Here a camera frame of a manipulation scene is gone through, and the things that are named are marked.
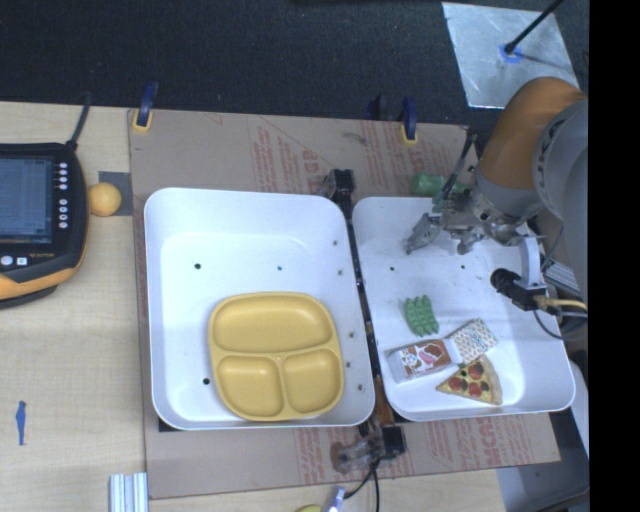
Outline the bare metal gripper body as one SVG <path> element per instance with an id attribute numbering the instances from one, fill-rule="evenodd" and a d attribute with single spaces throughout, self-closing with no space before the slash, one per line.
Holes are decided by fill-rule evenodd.
<path id="1" fill-rule="evenodd" d="M 459 240 L 461 231 L 478 229 L 483 239 L 513 247 L 528 237 L 520 227 L 543 208 L 543 202 L 535 192 L 459 192 L 441 200 L 439 207 L 440 226 L 452 238 Z"/>

